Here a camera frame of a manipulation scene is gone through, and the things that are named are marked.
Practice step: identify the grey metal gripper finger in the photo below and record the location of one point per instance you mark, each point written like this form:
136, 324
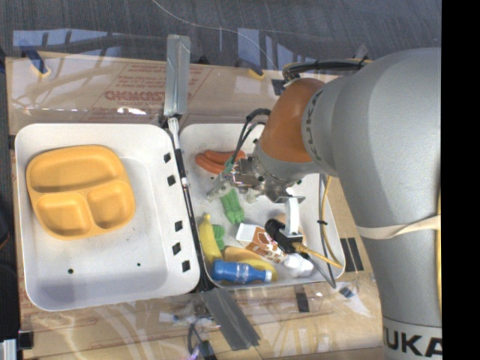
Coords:
219, 189
252, 197

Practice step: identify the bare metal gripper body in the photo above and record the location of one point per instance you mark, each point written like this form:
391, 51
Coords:
247, 176

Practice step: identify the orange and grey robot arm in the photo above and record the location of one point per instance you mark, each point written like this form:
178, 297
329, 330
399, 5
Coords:
378, 156

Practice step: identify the green toy asparagus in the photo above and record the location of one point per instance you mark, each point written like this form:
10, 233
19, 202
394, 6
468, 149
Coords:
232, 208

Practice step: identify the white plastic tray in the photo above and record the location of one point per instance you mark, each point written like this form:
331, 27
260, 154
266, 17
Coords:
198, 201
112, 268

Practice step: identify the orange sausage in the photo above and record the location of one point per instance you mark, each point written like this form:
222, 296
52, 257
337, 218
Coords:
208, 165
219, 156

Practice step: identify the beige round toy bread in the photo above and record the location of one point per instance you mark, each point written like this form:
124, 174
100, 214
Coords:
279, 218

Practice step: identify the white and brown carton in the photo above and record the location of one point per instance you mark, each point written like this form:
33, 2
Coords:
258, 240

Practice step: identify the small green toy vegetable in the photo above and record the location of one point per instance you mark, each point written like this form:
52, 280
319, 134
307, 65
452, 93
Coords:
218, 234

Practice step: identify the yellow banana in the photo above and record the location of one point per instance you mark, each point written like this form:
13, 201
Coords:
208, 238

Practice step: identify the yellow toy bread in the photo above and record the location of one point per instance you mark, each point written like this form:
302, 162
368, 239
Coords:
240, 255

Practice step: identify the blue bottle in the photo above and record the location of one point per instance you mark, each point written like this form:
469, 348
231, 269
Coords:
232, 272

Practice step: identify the white bottle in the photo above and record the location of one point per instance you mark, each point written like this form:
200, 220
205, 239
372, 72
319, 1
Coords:
300, 266

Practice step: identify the brown cardboard board red print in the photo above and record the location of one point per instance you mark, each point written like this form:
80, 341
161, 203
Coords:
240, 84

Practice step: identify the yellow divided plate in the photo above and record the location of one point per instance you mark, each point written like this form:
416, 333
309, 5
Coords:
78, 189

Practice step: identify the black cylinder on white bracket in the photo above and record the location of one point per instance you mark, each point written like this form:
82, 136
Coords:
279, 233

